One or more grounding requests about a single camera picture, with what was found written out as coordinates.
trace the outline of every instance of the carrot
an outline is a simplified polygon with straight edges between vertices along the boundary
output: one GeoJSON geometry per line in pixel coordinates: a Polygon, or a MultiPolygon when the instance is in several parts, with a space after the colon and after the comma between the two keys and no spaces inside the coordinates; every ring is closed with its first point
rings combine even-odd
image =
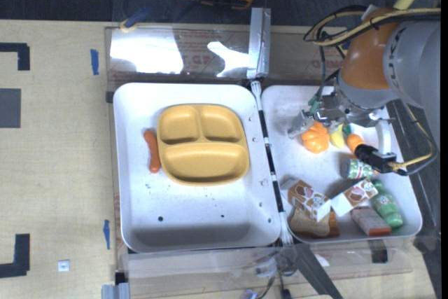
{"type": "Polygon", "coordinates": [[[149,152],[151,155],[149,171],[151,173],[158,173],[160,170],[160,157],[157,139],[151,130],[146,130],[143,134],[143,137],[145,138],[146,143],[149,146],[149,152]]]}

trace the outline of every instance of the yellow plate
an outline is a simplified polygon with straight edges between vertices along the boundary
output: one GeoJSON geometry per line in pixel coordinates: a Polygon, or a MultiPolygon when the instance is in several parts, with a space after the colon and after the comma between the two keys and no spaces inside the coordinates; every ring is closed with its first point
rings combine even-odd
{"type": "Polygon", "coordinates": [[[241,121],[225,106],[169,107],[159,117],[157,144],[164,172],[182,184],[228,183],[242,178],[249,169],[241,121]]]}

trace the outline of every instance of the green bottle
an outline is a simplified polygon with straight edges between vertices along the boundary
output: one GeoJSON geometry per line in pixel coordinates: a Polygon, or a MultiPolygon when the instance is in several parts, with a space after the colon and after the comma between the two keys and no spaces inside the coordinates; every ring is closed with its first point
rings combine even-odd
{"type": "Polygon", "coordinates": [[[395,199],[384,191],[383,183],[379,179],[374,179],[372,183],[378,190],[378,194],[372,198],[374,208],[378,214],[392,229],[402,226],[403,218],[395,199]]]}

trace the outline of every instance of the white plastic tray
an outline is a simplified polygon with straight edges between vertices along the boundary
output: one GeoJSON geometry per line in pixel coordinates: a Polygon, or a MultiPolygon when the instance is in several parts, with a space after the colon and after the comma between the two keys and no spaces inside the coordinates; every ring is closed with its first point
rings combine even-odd
{"type": "Polygon", "coordinates": [[[122,238],[133,251],[267,246],[280,234],[260,119],[253,95],[238,85],[128,83],[113,97],[122,238]],[[217,186],[185,186],[148,170],[145,129],[177,104],[220,104],[241,120],[249,170],[217,186]]]}
{"type": "MultiPolygon", "coordinates": [[[[331,90],[332,88],[325,88],[323,94],[327,95],[331,90]]],[[[314,154],[303,146],[300,136],[290,139],[287,135],[294,117],[299,114],[300,110],[307,111],[309,109],[307,102],[316,91],[317,87],[314,86],[270,86],[262,93],[262,106],[278,182],[281,184],[283,180],[290,177],[297,180],[302,179],[332,198],[350,186],[350,181],[342,179],[339,171],[340,159],[353,157],[350,150],[347,147],[338,149],[330,145],[327,151],[314,154]]],[[[381,117],[389,118],[386,109],[382,111],[381,117]]],[[[365,143],[378,147],[378,138],[374,127],[364,128],[352,125],[351,130],[361,135],[365,143]]],[[[391,149],[398,155],[398,161],[402,161],[403,158],[392,129],[391,137],[391,149]]],[[[383,182],[385,189],[395,197],[404,217],[405,224],[394,230],[388,237],[416,235],[421,229],[422,218],[409,177],[390,173],[379,174],[377,178],[383,182]]],[[[291,216],[292,206],[286,200],[283,201],[283,205],[291,216]]],[[[354,223],[350,213],[337,218],[337,220],[339,237],[315,239],[308,236],[295,236],[303,242],[346,242],[371,239],[354,223]]]]}

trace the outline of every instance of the soda can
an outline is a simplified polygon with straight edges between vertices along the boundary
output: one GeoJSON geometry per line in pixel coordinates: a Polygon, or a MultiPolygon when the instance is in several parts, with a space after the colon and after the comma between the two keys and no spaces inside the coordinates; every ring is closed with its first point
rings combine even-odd
{"type": "Polygon", "coordinates": [[[345,179],[371,179],[375,174],[372,166],[356,158],[343,158],[340,171],[345,179]]]}

